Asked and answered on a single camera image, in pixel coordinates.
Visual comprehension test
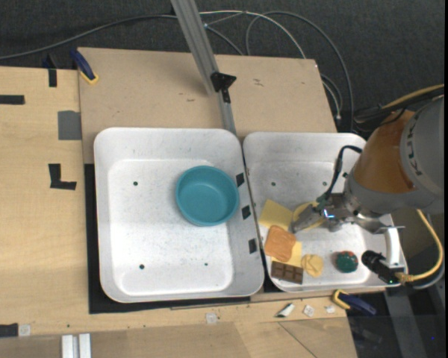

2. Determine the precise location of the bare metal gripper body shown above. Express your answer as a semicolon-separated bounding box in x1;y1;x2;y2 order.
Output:
320;193;382;235

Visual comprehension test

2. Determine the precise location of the yellow cheese slice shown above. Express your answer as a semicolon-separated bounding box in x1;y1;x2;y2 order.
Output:
258;198;294;231
282;239;304;269

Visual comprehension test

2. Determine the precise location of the orange-brown toast slice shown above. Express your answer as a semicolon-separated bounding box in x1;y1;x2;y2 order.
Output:
264;224;298;263

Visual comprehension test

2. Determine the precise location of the yellow biscuit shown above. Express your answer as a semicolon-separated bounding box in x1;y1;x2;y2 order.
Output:
300;253;325;278

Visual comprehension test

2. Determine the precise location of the thin black rod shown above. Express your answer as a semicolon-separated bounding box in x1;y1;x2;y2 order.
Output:
242;151;272;275

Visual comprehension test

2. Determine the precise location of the white plastic tray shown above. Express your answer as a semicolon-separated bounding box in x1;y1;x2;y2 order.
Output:
241;131;409;294
93;126;266;304

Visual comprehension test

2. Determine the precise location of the brown chocolate bar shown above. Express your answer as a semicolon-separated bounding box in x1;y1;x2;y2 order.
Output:
270;260;305;286

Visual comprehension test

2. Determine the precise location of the green and red doughnut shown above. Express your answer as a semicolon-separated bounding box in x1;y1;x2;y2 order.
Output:
335;250;360;274

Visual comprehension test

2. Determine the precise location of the teal bowl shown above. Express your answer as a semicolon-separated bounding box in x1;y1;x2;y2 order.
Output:
175;165;241;227

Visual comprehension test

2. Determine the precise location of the pale wood board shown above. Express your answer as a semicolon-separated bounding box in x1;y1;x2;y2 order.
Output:
76;46;349;313

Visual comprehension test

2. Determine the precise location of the black cylinder on white bracket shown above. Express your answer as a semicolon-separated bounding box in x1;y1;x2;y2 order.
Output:
361;225;406;285

